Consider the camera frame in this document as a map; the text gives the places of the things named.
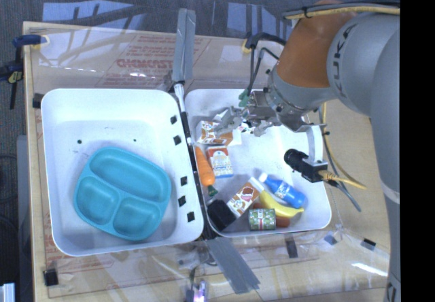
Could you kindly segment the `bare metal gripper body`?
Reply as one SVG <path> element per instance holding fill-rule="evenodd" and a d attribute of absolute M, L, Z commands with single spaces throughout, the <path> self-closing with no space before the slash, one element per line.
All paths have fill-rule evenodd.
<path fill-rule="evenodd" d="M 275 89 L 252 90 L 247 96 L 245 108 L 247 120 L 253 125 L 266 120 L 273 126 L 283 126 L 293 132 L 308 129 L 308 124 L 302 119 L 307 111 L 284 99 Z"/>

